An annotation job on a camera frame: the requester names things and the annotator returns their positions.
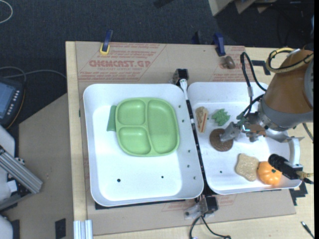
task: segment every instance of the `white cable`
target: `white cable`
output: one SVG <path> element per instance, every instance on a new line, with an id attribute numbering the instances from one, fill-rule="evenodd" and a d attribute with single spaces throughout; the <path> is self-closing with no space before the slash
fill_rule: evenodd
<path id="1" fill-rule="evenodd" d="M 8 2 L 3 1 L 3 0 L 0 0 L 0 2 L 3 2 L 3 3 L 5 3 L 6 5 L 8 5 L 9 8 L 10 8 L 10 10 L 11 10 L 10 16 L 9 16 L 8 18 L 6 18 L 5 20 L 0 21 L 0 24 L 1 24 L 1 23 L 5 23 L 6 21 L 8 21 L 8 20 L 12 17 L 12 15 L 13 15 L 13 9 L 12 9 L 12 6 L 11 6 Z"/>

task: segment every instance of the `wooden table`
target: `wooden table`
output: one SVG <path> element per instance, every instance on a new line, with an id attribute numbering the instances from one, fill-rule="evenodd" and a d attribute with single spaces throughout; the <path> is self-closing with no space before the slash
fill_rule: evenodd
<path id="1" fill-rule="evenodd" d="M 211 50 L 210 45 L 202 45 Z M 189 50 L 195 48 L 193 45 L 180 45 L 180 48 Z M 246 48 L 246 53 L 252 60 L 265 61 L 269 53 L 274 48 Z M 84 221 L 87 217 L 85 178 L 83 165 L 83 149 L 81 121 L 79 118 L 79 89 L 78 89 L 78 73 L 77 73 L 77 57 L 76 42 L 66 42 L 66 62 L 67 62 L 67 82 L 68 82 L 68 102 L 69 102 L 69 125 L 70 125 L 70 146 L 71 146 L 71 165 L 72 165 L 72 189 L 73 189 L 73 214 L 75 221 Z M 205 58 L 197 57 L 201 63 L 206 63 Z M 268 84 L 269 77 L 266 77 L 262 70 L 256 72 L 256 76 L 260 82 Z M 309 127 L 313 132 L 313 123 L 309 123 Z M 301 159 L 300 164 L 304 166 L 304 171 L 312 172 L 314 169 L 314 148 L 313 143 L 307 137 L 302 125 L 290 132 L 290 135 L 305 136 L 301 141 Z M 212 230 L 218 234 L 231 235 L 233 239 L 247 238 L 311 238 L 306 230 L 302 227 L 301 221 L 304 221 L 309 228 L 315 231 L 315 211 L 314 211 L 314 186 L 307 185 L 308 194 L 304 198 L 297 199 L 296 214 L 284 217 L 270 217 L 254 220 L 241 220 L 210 224 Z M 188 238 L 189 226 L 164 228 L 158 230 L 148 230 L 140 232 L 129 232 L 112 235 L 94 236 L 96 239 L 124 239 L 124 238 Z M 215 238 L 204 225 L 197 225 L 193 230 L 193 236 L 198 238 Z"/>

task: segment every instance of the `toy orange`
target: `toy orange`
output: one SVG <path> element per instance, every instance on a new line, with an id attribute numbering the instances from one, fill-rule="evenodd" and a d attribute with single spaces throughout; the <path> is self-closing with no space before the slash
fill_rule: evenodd
<path id="1" fill-rule="evenodd" d="M 265 184 L 276 185 L 280 182 L 282 172 L 272 167 L 268 161 L 259 163 L 257 169 L 260 180 Z"/>

